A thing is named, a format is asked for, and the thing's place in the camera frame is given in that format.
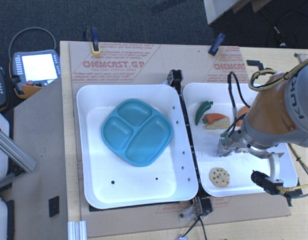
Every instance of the cookie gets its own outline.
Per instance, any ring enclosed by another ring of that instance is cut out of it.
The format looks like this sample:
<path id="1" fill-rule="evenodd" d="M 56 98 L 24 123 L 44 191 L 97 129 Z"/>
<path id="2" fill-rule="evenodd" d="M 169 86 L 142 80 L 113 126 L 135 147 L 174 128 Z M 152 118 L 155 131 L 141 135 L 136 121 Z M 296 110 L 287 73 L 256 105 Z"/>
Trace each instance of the cookie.
<path id="1" fill-rule="evenodd" d="M 226 188 L 230 184 L 230 175 L 224 168 L 212 168 L 209 171 L 209 179 L 218 188 Z"/>

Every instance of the green pepper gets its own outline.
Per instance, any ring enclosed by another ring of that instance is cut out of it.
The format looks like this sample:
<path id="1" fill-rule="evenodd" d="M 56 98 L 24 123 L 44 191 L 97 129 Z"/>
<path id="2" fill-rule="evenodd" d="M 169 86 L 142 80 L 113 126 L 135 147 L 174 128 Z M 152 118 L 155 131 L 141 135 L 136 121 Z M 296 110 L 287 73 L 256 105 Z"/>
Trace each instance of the green pepper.
<path id="1" fill-rule="evenodd" d="M 213 105 L 213 101 L 204 101 L 198 108 L 195 114 L 195 125 L 199 124 L 199 121 L 201 117 L 203 116 L 203 113 L 207 110 L 209 110 Z"/>

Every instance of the device screen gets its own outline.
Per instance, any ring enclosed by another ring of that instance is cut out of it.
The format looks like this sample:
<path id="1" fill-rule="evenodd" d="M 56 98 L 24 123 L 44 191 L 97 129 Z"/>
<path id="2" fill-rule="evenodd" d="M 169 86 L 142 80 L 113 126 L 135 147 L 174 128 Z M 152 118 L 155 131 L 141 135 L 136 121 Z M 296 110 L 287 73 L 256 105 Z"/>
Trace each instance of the device screen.
<path id="1" fill-rule="evenodd" d="M 52 54 L 22 56 L 26 81 L 42 81 L 58 78 Z"/>

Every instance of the blue plate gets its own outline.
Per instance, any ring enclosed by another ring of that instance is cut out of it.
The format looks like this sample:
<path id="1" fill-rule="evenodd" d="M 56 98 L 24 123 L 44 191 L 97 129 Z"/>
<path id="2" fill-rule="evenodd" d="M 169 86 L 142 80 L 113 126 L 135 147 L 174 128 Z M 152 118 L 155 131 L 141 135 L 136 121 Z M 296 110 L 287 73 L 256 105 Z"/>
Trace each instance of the blue plate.
<path id="1" fill-rule="evenodd" d="M 173 136 L 170 121 L 159 111 L 138 99 L 118 105 L 101 128 L 106 145 L 131 165 L 153 163 Z"/>

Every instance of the table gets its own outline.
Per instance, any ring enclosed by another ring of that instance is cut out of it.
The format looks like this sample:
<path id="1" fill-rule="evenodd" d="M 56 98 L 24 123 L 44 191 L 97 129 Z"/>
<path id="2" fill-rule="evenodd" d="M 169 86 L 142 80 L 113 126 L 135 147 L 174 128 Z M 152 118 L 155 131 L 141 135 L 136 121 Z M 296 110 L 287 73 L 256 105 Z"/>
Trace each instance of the table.
<path id="1" fill-rule="evenodd" d="M 73 117 L 73 99 L 71 85 L 70 51 L 69 41 L 60 42 L 60 61 L 62 70 L 62 101 L 64 120 L 64 145 L 66 166 L 66 192 L 67 213 L 69 222 L 81 220 L 78 170 L 76 159 L 76 140 Z M 264 67 L 271 67 L 277 71 L 288 71 L 299 62 L 295 53 L 308 55 L 304 49 L 278 49 L 278 48 L 249 48 L 240 47 L 244 61 L 261 61 Z M 250 77 L 257 67 L 245 64 L 247 74 Z M 295 146 L 296 151 L 308 164 L 308 148 Z M 301 184 L 308 182 L 308 177 L 295 163 L 295 168 Z M 263 239 L 308 239 L 308 197 L 295 199 L 290 207 L 291 216 L 258 219 L 251 221 L 231 222 L 225 224 L 213 224 L 206 226 L 209 240 L 263 240 Z M 188 228 L 176 228 L 132 234 L 94 237 L 93 240 L 156 240 L 176 239 L 186 232 Z M 189 239 L 203 239 L 203 230 L 200 226 L 194 227 L 187 235 Z"/>

